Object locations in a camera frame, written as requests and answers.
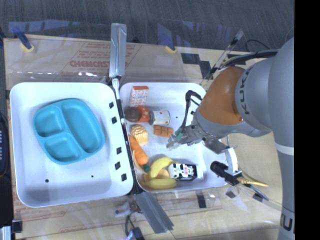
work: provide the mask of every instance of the table surface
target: table surface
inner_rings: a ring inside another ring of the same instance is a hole
[[[20,82],[103,82],[105,71],[87,70],[95,77],[79,77],[84,67],[72,66],[74,61],[105,61],[110,57],[110,42],[80,38],[27,35],[34,44],[36,54],[17,49],[19,40],[5,39],[6,88],[10,90]],[[90,53],[95,47],[98,53]],[[204,80],[203,64],[210,67],[220,59],[223,50],[176,46],[170,52],[165,45],[128,43],[126,46],[127,82],[189,82],[204,88],[211,81]],[[244,68],[257,60],[249,61]],[[7,101],[8,115],[10,102]],[[11,128],[10,155],[14,161]],[[278,234],[282,203],[281,173],[274,147],[273,134],[252,138],[231,134],[231,146],[236,146],[238,164],[251,177],[269,184],[257,187],[269,202],[252,198],[253,192],[245,187],[203,189],[205,208],[199,208],[197,192],[157,194],[156,198],[174,224],[173,230],[155,234],[143,214],[131,216],[135,227],[140,227],[145,239],[275,239]],[[132,196],[72,203],[44,208],[30,208],[17,196],[16,178],[12,174],[14,219],[23,221],[23,231],[16,239],[125,239],[125,217],[115,216],[115,209],[131,201]],[[232,190],[234,198],[226,195]]]

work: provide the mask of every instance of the carrot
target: carrot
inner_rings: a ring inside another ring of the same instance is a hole
[[[139,165],[143,166],[148,163],[148,157],[147,154],[144,152],[142,147],[139,145],[139,143],[136,141],[134,137],[129,135],[129,141],[132,152],[134,151],[134,157]]]

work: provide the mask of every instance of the white plastic tray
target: white plastic tray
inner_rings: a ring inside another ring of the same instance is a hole
[[[43,151],[32,119],[40,108],[68,98],[80,99],[90,107],[104,131],[105,144],[84,160],[61,165]],[[102,83],[24,82],[12,88],[10,106],[16,189],[25,205],[46,207],[119,197],[132,189],[126,143],[110,87]]]
[[[149,91],[145,103],[145,107],[151,110],[168,110],[170,113],[170,122],[167,127],[173,128],[176,131],[182,124],[185,116],[186,109],[186,92],[192,90],[201,97],[204,97],[206,91],[198,84],[195,83],[164,83],[164,82],[131,82],[126,83],[120,88],[120,97],[122,101],[123,111],[129,107],[129,98],[133,86],[148,86]],[[189,125],[192,121],[191,111],[196,111],[197,105],[193,102],[189,108],[189,115],[187,117],[186,125]],[[136,123],[125,121],[128,133],[131,132],[131,127]],[[213,161],[219,161],[227,164],[226,156],[222,154],[216,154],[207,149],[202,143],[193,145],[180,145],[175,149],[167,150],[166,144],[168,138],[153,135],[153,125],[148,122],[140,123],[148,132],[148,144],[142,145],[142,149],[148,155],[149,165],[152,164],[159,157],[169,157],[175,161],[187,164],[197,165],[199,171],[199,177],[192,181],[178,181],[177,186],[174,189],[154,190],[149,188],[141,188],[148,192],[160,193],[171,191],[185,191],[185,190],[197,190],[206,188],[221,187],[226,184],[222,177],[210,170],[210,165]],[[139,183],[143,181],[143,173],[138,169],[136,171],[136,177]]]

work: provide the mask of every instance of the blue bowl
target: blue bowl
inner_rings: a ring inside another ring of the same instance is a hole
[[[68,165],[90,157],[105,144],[97,118],[80,99],[49,104],[35,113],[32,123],[44,152],[57,164]]]

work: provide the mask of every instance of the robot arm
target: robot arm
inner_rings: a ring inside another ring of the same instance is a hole
[[[193,115],[191,125],[169,138],[167,148],[203,144],[215,153],[231,133],[259,137],[273,131],[283,186],[278,240],[295,239],[294,39],[252,67],[221,70]]]

